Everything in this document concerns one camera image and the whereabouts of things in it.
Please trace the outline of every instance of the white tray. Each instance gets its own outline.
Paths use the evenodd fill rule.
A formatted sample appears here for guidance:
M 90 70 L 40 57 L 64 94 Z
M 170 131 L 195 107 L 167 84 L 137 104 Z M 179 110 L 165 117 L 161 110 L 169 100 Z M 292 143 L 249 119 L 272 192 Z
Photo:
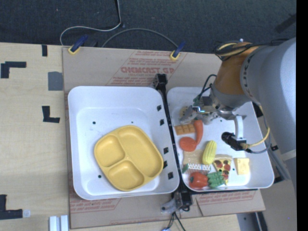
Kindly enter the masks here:
M 83 199 L 95 200 L 171 193 L 180 177 L 160 93 L 150 87 L 73 88 L 68 95 L 73 185 Z M 123 192 L 99 168 L 94 146 L 105 134 L 125 125 L 141 128 L 161 153 L 163 171 L 146 185 Z
M 183 150 L 179 147 L 179 140 L 181 137 L 189 136 L 193 139 L 194 134 L 178 136 L 175 132 L 174 126 L 180 125 L 180 110 L 185 106 L 193 104 L 193 99 L 200 93 L 200 87 L 176 87 L 172 88 L 167 94 L 167 100 L 169 105 L 169 111 L 171 115 L 171 123 L 173 126 L 174 137 L 178 152 L 178 158 L 180 166 L 183 167 Z M 244 104 L 242 107 L 236 110 L 235 114 L 246 115 L 243 120 L 244 137 L 247 139 L 247 143 L 255 143 L 260 141 L 262 133 L 257 121 L 257 117 L 251 102 Z M 222 139 L 223 132 L 230 132 L 235 134 L 234 121 L 227 121 L 223 118 L 217 118 L 209 125 L 204 125 L 204 133 L 201 142 L 197 146 L 196 150 L 204 149 L 206 142 L 214 140 L 217 143 L 216 154 L 228 154 L 233 158 L 236 157 L 249 157 L 250 158 L 250 174 L 237 175 L 234 162 L 231 164 L 231 171 L 229 174 L 228 185 L 222 185 L 218 189 L 211 189 L 207 187 L 206 190 L 198 191 L 189 187 L 189 175 L 183 173 L 183 181 L 188 188 L 195 192 L 204 191 L 217 191 L 217 190 L 248 190 L 248 189 L 260 189 L 271 186 L 274 182 L 274 173 L 270 163 L 269 155 L 267 152 L 260 154 L 251 154 L 244 151 L 235 151 L 229 145 L 227 145 Z M 261 143 L 258 146 L 251 148 L 255 151 L 261 151 L 265 148 L 265 144 Z M 211 166 L 211 172 L 215 172 L 214 166 Z

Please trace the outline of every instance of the toy pizza slice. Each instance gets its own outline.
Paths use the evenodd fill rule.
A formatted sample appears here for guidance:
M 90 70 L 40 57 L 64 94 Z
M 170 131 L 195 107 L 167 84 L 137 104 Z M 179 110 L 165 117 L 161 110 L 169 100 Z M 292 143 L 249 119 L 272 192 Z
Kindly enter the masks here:
M 232 157 L 225 154 L 216 154 L 214 158 L 213 165 L 217 172 L 222 172 L 225 184 L 228 183 L 229 173 L 231 170 Z

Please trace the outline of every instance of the table surface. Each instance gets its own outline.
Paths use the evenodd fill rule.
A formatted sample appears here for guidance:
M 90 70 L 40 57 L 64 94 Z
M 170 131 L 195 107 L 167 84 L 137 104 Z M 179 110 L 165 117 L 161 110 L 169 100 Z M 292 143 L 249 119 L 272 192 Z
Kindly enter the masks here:
M 7 194 L 6 209 L 28 209 L 29 218 L 0 220 L 0 230 L 48 230 L 50 216 L 69 215 L 64 92 L 48 91 L 48 73 L 62 72 L 62 46 L 0 43 L 0 63 L 27 62 L 26 68 L 10 68 L 0 79 L 0 194 Z M 59 123 L 42 122 L 42 106 Z M 187 218 L 187 231 L 239 231 L 237 215 Z M 168 221 L 121 225 L 121 230 L 157 230 Z M 118 230 L 119 226 L 78 229 Z M 177 221 L 172 230 L 182 230 Z

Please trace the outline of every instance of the cardboard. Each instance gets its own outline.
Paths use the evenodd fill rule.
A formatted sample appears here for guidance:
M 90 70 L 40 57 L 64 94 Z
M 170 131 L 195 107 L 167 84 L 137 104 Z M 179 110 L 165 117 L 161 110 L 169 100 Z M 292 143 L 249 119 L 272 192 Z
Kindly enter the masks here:
M 210 74 L 216 74 L 220 59 L 212 54 L 182 52 L 177 61 L 171 52 L 82 47 L 70 55 L 63 47 L 66 140 L 69 170 L 70 228 L 169 220 L 160 206 L 171 194 L 125 197 L 88 201 L 74 191 L 70 157 L 67 96 L 76 86 L 152 86 L 157 73 L 167 75 L 167 91 L 173 87 L 201 87 Z M 193 204 L 180 218 L 197 218 L 262 211 L 265 209 L 259 190 L 194 194 Z

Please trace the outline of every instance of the yellow plate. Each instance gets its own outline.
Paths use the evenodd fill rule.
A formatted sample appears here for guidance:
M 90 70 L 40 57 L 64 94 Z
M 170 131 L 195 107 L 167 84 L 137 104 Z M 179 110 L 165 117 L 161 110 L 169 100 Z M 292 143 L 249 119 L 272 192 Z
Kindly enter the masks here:
M 97 141 L 95 159 L 119 190 L 139 188 L 163 170 L 163 158 L 147 134 L 136 126 L 120 127 Z

